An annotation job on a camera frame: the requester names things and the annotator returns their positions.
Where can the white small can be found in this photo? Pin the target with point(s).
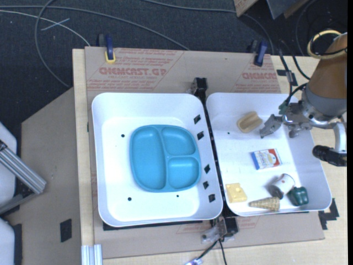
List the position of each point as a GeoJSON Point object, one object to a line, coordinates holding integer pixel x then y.
{"type": "Point", "coordinates": [284, 184]}

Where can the tan toy ice cream cone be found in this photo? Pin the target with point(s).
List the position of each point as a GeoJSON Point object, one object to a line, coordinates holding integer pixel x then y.
{"type": "Point", "coordinates": [267, 203]}

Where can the white blue red carton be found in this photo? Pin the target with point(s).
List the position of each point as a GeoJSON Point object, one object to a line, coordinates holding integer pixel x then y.
{"type": "Point", "coordinates": [266, 159]}

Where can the yellow toy cheese wedge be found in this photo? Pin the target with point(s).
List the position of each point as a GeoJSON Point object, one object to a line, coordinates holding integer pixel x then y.
{"type": "Point", "coordinates": [235, 193]}

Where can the blue divided plate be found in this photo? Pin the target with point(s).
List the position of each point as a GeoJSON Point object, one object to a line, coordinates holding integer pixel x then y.
{"type": "Point", "coordinates": [149, 159]}

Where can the beige toy bread bun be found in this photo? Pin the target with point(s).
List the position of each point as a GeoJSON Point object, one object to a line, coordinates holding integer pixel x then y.
{"type": "Point", "coordinates": [248, 122]}

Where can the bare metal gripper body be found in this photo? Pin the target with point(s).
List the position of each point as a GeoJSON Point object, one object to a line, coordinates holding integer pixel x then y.
{"type": "Point", "coordinates": [299, 116]}

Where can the brown cardboard board red print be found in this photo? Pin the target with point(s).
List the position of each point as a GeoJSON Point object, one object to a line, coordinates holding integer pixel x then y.
{"type": "Point", "coordinates": [165, 65]}

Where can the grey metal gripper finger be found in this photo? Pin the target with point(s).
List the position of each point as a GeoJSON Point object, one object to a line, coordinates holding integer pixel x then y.
{"type": "Point", "coordinates": [295, 132]}
{"type": "Point", "coordinates": [268, 127]}

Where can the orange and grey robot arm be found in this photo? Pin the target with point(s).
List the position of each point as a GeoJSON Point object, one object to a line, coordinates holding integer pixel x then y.
{"type": "Point", "coordinates": [328, 76]}

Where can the black cylinder on white bracket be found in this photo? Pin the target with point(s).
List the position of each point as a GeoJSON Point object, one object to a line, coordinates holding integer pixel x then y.
{"type": "Point", "coordinates": [329, 153]}

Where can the white plastic tray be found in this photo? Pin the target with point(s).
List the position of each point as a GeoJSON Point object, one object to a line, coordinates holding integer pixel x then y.
{"type": "Point", "coordinates": [115, 208]}
{"type": "Point", "coordinates": [234, 153]}

